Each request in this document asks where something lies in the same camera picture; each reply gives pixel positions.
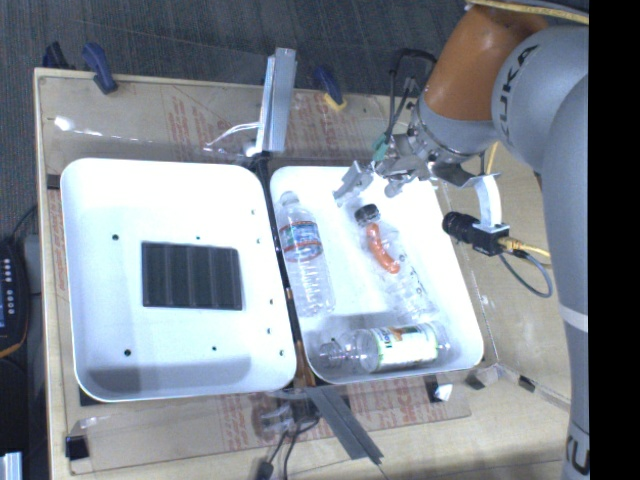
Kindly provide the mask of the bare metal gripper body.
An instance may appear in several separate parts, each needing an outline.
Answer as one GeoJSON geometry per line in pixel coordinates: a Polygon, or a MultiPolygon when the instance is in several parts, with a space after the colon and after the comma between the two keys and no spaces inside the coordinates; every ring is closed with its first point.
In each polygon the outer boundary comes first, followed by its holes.
{"type": "Polygon", "coordinates": [[[426,179],[453,165],[453,154],[423,127],[383,132],[373,144],[373,172],[385,179],[426,179]]]}

